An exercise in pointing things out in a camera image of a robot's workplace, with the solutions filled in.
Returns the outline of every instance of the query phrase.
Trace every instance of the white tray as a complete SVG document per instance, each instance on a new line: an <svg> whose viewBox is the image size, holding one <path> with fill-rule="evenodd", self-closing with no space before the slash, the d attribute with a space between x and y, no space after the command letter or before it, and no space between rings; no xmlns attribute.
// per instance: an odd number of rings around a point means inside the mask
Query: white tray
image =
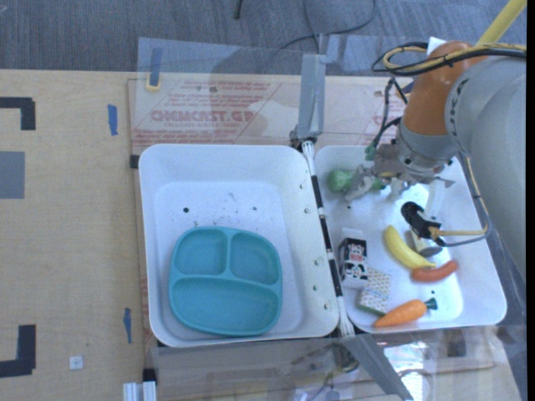
<svg viewBox="0 0 535 401"><path fill-rule="evenodd" d="M494 262L485 241L464 246L444 248L435 256L437 265L455 258L459 269L451 277L431 284L414 283L409 270L387 250L383 240L385 228L391 224L405 234L409 225L400 213L401 206L414 201L425 207L428 190L415 185L397 200L387 196L390 188L370 192L348 203L342 193L333 193L327 186L331 170L355 170L364 163L364 146L329 146L322 148L315 158L316 171L329 232L335 247L343 240L342 228L350 227L364 232L367 241L369 266L389 273L392 278L389 308L419 298L434 297L438 310L427 313L418 321L396 327L377 329L372 326L377 317L356 307L357 291L344 289L344 300L351 322L366 332L408 332L449 327L492 325L500 322L507 310L507 301ZM445 230L475 230L481 228L461 165L454 161L441 178L454 180L446 190L443 205L437 215ZM448 241L461 241L466 236Z"/></svg>
<svg viewBox="0 0 535 401"><path fill-rule="evenodd" d="M162 343L314 338L331 333L339 310L307 162L276 145L153 145L139 162L150 326ZM283 306L275 326L253 338L192 330L173 315L169 265L180 235L226 226L266 237L278 250Z"/></svg>

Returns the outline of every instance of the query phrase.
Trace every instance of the grey floor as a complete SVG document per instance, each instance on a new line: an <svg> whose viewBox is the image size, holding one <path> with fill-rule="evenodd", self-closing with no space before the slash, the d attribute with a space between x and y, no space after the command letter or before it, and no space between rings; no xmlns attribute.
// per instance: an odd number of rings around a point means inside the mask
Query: grey floor
<svg viewBox="0 0 535 401"><path fill-rule="evenodd" d="M243 0L236 19L237 0L0 0L0 69L136 71L140 43L150 40L277 49L332 33L351 56L340 73L363 73L381 52L409 40L475 43L508 1ZM344 30L351 31L335 34ZM527 10L500 42L527 43ZM304 39L286 48L315 52L315 46ZM522 302L512 302L502 336L527 399Z"/></svg>

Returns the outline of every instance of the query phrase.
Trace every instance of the yellow pole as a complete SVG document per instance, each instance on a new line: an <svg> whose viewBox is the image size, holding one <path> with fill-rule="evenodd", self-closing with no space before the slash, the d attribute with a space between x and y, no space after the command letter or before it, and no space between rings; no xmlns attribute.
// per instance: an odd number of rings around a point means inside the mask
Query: yellow pole
<svg viewBox="0 0 535 401"><path fill-rule="evenodd" d="M477 44L497 42L526 6L527 0L509 0Z"/></svg>

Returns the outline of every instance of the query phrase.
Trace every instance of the grey square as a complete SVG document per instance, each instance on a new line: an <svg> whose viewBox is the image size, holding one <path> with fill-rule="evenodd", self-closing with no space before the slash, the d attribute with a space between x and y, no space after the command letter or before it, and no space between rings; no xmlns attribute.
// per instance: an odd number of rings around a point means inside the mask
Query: grey square
<svg viewBox="0 0 535 401"><path fill-rule="evenodd" d="M24 199L24 152L0 151L0 199Z"/></svg>

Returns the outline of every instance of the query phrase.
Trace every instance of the hot dog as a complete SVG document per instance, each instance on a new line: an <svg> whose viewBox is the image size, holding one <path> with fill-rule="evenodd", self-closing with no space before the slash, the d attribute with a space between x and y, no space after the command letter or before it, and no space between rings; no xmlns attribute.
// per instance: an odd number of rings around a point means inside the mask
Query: hot dog
<svg viewBox="0 0 535 401"><path fill-rule="evenodd" d="M450 276L459 267L456 260L449 260L440 267L419 267L410 273L410 277L418 282L436 282Z"/></svg>

